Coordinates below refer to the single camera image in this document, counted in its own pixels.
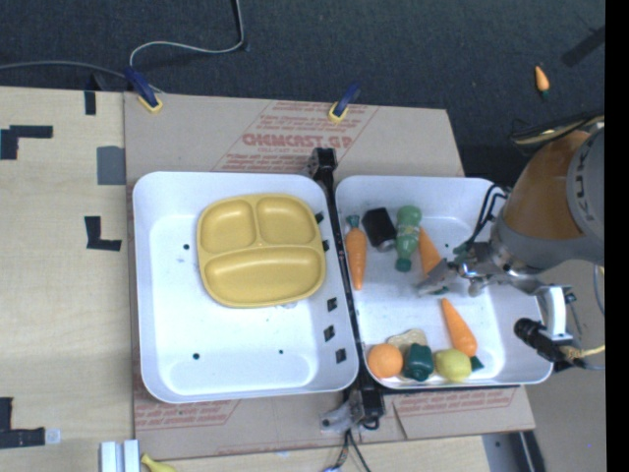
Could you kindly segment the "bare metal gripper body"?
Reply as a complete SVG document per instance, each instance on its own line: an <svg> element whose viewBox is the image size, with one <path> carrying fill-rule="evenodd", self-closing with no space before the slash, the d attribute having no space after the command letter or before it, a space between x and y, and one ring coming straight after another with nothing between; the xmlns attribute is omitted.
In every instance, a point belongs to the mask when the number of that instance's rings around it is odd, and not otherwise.
<svg viewBox="0 0 629 472"><path fill-rule="evenodd" d="M455 249L455 265L458 275L468 280L471 297L493 284L510 285L526 294L543 286L540 269L526 265L498 242L464 242Z"/></svg>

